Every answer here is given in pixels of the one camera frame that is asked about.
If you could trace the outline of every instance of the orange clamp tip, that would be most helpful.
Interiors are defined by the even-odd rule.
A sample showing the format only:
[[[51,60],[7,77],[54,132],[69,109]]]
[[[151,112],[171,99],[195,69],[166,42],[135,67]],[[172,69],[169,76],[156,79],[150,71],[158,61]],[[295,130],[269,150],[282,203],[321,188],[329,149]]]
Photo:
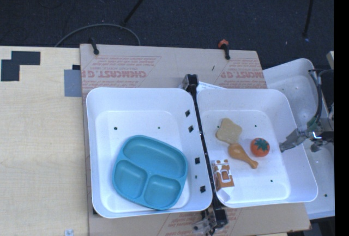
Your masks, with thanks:
[[[225,39],[222,39],[219,43],[218,43],[218,48],[220,49],[222,47],[223,44],[229,45],[229,42],[226,41]]]

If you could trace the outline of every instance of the red tomato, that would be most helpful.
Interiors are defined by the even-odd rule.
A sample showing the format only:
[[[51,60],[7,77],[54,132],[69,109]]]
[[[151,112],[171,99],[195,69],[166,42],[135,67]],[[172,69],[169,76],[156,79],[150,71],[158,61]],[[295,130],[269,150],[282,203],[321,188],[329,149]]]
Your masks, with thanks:
[[[251,141],[251,152],[258,157],[263,157],[269,154],[270,145],[263,138],[255,138]]]

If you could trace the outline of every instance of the blue divided plate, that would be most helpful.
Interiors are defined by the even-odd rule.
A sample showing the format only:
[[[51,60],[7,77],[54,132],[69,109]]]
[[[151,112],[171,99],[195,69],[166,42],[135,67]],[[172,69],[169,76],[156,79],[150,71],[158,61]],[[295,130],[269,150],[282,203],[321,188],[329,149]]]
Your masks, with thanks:
[[[115,190],[124,198],[156,209],[176,204],[188,174],[188,162],[177,148],[136,135],[121,147],[112,172]]]

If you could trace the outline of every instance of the white tray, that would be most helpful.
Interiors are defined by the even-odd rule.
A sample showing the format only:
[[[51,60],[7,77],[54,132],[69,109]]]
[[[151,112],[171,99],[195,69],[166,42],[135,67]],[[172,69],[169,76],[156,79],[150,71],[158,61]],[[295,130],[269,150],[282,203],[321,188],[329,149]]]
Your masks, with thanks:
[[[303,145],[281,153],[279,143],[297,126],[287,98],[274,89],[205,89],[198,93],[202,128],[210,161],[228,159],[234,187],[217,192],[227,207],[310,202],[317,196],[317,184]],[[239,142],[259,165],[252,169],[246,162],[229,156],[228,144],[215,134],[223,118],[243,129]],[[250,142],[266,139],[270,152],[256,158]]]
[[[92,203],[106,218],[205,210],[212,201],[194,102],[178,88],[96,88],[86,99],[91,159]],[[112,169],[122,144],[144,135],[183,152],[188,176],[178,202],[154,210],[120,196]]]

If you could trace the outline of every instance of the toy food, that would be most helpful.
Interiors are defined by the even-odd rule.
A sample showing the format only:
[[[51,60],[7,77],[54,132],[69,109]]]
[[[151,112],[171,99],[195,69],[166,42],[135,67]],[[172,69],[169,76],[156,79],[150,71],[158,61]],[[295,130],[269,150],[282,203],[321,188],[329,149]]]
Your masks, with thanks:
[[[251,152],[256,157],[263,157],[269,154],[270,151],[270,145],[269,143],[263,139],[263,138],[255,138],[251,141]]]
[[[256,169],[258,162],[252,160],[245,152],[243,147],[239,143],[232,143],[228,147],[229,156],[234,159],[243,160],[247,162],[253,169]]]
[[[242,132],[241,126],[235,124],[231,119],[224,118],[216,132],[217,139],[226,143],[237,143]]]

